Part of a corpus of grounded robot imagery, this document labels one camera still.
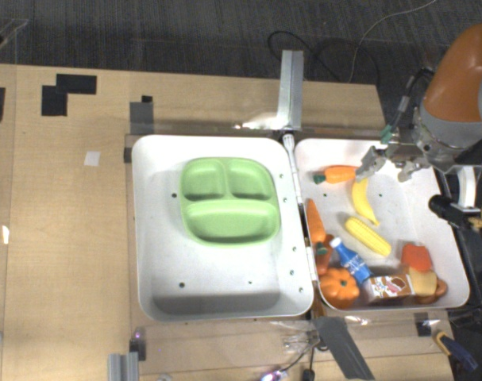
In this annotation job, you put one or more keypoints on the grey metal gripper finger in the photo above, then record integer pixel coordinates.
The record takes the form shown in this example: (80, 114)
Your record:
(371, 164)
(410, 170)

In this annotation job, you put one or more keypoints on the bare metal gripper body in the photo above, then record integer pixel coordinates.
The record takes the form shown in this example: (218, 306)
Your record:
(413, 149)

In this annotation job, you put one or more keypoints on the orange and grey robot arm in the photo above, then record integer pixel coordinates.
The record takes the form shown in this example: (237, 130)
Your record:
(455, 78)

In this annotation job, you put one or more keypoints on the short orange carrot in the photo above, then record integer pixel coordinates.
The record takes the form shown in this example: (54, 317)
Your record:
(340, 174)

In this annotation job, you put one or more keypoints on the yellow banana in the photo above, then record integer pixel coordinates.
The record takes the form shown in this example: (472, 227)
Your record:
(361, 201)

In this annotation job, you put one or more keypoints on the white plastic tray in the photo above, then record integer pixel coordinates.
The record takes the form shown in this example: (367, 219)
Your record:
(217, 280)
(407, 208)

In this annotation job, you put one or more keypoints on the yellow corn cob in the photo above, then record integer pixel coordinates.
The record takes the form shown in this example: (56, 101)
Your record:
(367, 236)

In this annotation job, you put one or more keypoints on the long orange carrot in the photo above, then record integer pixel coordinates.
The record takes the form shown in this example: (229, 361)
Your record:
(314, 220)

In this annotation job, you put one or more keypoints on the orange red block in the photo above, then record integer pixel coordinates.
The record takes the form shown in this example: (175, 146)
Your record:
(416, 256)

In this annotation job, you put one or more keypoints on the blue bottle with white cap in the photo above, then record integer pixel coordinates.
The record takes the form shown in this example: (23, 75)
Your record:
(349, 260)

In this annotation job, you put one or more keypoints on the brown orange toy with green stem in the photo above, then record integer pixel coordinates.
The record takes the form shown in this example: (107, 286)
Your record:
(324, 258)

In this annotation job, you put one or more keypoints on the pale yellow bread slice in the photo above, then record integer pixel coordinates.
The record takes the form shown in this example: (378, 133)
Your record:
(422, 282)

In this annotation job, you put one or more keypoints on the brown and white carton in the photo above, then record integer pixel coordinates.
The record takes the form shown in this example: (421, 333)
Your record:
(387, 288)

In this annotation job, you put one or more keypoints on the orange pumpkin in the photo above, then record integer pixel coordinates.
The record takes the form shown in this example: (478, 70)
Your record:
(339, 288)

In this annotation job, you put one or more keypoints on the green divided plate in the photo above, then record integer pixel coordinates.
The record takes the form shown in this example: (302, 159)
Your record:
(228, 216)

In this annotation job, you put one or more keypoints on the black cylinder on white bracket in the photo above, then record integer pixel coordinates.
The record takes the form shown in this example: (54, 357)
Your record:
(449, 208)

